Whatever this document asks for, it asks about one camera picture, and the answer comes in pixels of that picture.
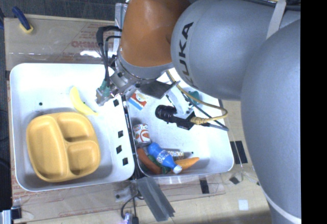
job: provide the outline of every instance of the yellow plate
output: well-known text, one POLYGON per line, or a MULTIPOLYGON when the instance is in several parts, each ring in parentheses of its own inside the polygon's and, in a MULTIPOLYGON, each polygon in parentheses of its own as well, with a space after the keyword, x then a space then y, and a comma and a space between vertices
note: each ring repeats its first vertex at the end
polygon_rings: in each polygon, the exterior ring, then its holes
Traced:
POLYGON ((61 112, 37 117, 27 127, 26 140, 33 169, 44 181, 80 178, 99 167, 98 139, 82 114, 61 112))

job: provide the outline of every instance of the banana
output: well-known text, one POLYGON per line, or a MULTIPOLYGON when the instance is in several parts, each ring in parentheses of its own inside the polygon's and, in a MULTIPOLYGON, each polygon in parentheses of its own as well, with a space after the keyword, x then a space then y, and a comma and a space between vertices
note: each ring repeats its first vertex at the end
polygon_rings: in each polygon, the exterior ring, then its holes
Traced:
POLYGON ((88 105, 83 103, 83 101, 81 100, 80 94, 78 92, 78 89, 75 86, 73 86, 71 88, 69 96, 74 105, 74 108, 76 110, 78 110, 80 113, 82 113, 84 115, 96 115, 96 116, 98 115, 97 112, 94 112, 88 105))

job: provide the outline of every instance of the white bottle cap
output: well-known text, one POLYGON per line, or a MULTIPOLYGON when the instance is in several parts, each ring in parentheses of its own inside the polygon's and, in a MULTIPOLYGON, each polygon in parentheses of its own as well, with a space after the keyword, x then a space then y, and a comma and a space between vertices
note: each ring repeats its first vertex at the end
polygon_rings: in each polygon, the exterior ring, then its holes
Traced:
POLYGON ((179 174, 181 171, 182 171, 182 166, 180 166, 180 165, 177 165, 177 166, 173 169, 173 172, 174 172, 175 174, 179 174))

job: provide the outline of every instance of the blue bottle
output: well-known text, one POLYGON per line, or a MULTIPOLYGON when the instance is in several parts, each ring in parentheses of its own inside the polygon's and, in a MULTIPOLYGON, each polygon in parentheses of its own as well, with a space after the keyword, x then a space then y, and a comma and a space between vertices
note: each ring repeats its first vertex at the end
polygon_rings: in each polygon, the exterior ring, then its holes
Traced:
POLYGON ((161 165, 169 167, 175 174, 182 171, 182 167, 174 162, 173 157, 166 151, 163 150, 158 143, 152 142, 147 147, 148 153, 156 158, 157 162, 161 165))

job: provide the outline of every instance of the tin can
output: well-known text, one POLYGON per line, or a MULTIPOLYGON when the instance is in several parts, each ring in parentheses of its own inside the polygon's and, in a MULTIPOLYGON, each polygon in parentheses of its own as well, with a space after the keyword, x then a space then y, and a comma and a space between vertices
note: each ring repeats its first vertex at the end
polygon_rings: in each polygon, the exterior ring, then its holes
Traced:
POLYGON ((151 143, 149 128, 146 123, 134 125, 133 132, 136 147, 145 147, 151 143))

